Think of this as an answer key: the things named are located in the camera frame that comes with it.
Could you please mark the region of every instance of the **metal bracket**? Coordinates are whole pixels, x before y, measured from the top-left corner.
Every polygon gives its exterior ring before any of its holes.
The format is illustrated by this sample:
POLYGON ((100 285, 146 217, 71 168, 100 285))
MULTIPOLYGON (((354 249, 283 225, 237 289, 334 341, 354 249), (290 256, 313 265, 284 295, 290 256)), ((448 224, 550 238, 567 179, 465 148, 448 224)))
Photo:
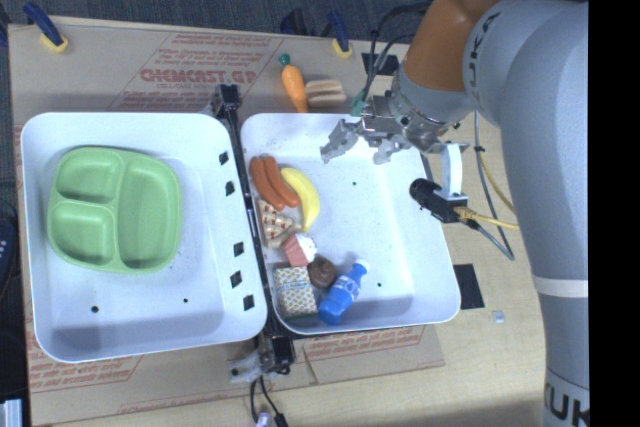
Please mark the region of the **metal bracket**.
POLYGON ((229 380, 232 383, 251 383, 268 372, 289 372, 290 365, 296 359, 291 338, 268 336, 262 332, 258 335, 257 343, 257 348, 247 356, 227 363, 229 380))
POLYGON ((329 134, 329 142, 320 147, 320 156, 326 164, 331 159, 344 155, 358 142, 358 130, 355 123, 341 119, 329 134))
POLYGON ((260 240, 260 230, 251 197, 251 187, 244 161, 244 153, 240 141, 240 127, 237 110, 242 101, 238 93, 238 86, 235 84, 220 84, 216 87, 216 92, 211 101, 211 110, 214 117, 222 121, 231 137, 231 146, 238 169, 238 177, 242 187, 242 194, 247 211, 247 218, 253 238, 262 280, 262 288, 267 301, 267 322, 262 332, 257 336, 257 348, 245 358, 229 363, 229 376, 232 382, 254 381, 265 372, 278 371, 283 373, 289 365, 295 362, 295 350, 293 342, 288 332, 277 320, 273 307, 271 290, 269 289, 269 279, 262 253, 262 242, 260 240))
POLYGON ((429 153, 442 157, 442 186, 434 194, 446 199, 467 198, 462 194, 462 152, 469 147, 468 143, 435 143, 429 153))

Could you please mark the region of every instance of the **bottle cap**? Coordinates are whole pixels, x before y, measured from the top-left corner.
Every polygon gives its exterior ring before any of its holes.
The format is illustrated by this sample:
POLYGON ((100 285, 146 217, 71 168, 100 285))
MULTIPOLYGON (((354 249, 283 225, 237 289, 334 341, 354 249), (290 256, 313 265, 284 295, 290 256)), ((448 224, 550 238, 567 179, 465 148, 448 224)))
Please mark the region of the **bottle cap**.
POLYGON ((369 264, 369 262, 367 262, 366 260, 363 260, 362 258, 357 258, 356 261, 353 262, 353 264, 362 265, 364 267, 364 270, 367 272, 369 272, 369 270, 371 269, 371 265, 369 264))

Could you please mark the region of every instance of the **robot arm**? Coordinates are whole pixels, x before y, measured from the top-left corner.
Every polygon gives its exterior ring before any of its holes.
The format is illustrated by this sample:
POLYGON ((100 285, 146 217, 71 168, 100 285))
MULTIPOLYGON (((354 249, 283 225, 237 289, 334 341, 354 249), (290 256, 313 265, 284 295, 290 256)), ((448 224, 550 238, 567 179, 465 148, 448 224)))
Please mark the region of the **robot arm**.
POLYGON ((473 110, 500 127, 545 327, 546 427, 590 425, 587 74, 588 0, 434 0, 391 90, 321 148, 328 162, 364 137, 381 164, 442 151, 473 110))

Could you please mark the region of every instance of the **toy carrot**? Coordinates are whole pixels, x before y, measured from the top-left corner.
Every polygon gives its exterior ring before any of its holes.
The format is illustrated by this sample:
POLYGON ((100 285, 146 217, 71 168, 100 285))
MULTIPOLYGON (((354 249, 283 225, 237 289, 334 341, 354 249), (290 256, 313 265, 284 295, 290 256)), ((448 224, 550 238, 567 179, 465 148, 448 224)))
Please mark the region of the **toy carrot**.
POLYGON ((300 73, 297 67, 291 64, 289 54, 282 54, 278 58, 278 61, 282 64, 282 83, 294 107, 298 112, 309 112, 302 73, 300 73))

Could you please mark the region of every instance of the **yellow cable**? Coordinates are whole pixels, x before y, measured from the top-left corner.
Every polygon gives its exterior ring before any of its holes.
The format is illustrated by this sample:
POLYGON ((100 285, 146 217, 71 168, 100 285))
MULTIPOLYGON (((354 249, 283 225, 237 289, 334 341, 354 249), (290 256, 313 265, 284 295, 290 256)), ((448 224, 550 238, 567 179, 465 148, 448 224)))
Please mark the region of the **yellow cable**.
POLYGON ((480 153, 480 161, 482 162, 482 169, 484 169, 484 172, 487 175, 487 178, 489 179, 489 182, 491 182, 491 185, 495 189, 496 194, 500 197, 500 199, 507 206, 507 208, 509 210, 511 210, 512 213, 515 214, 516 211, 513 208, 513 204, 511 203, 511 201, 509 201, 507 196, 502 192, 500 187, 498 187, 498 184, 496 183, 496 181, 493 179, 493 176, 491 175, 491 172, 489 171, 489 166, 487 166, 487 162, 486 162, 486 160, 484 158, 484 154, 482 152, 479 152, 479 153, 480 153))
POLYGON ((503 228, 509 228, 510 230, 520 229, 517 224, 507 223, 505 221, 500 221, 499 219, 494 219, 493 217, 487 217, 486 215, 481 215, 467 207, 454 207, 453 211, 456 214, 458 214, 462 219, 473 219, 474 221, 484 221, 486 223, 495 224, 496 226, 502 226, 503 228))

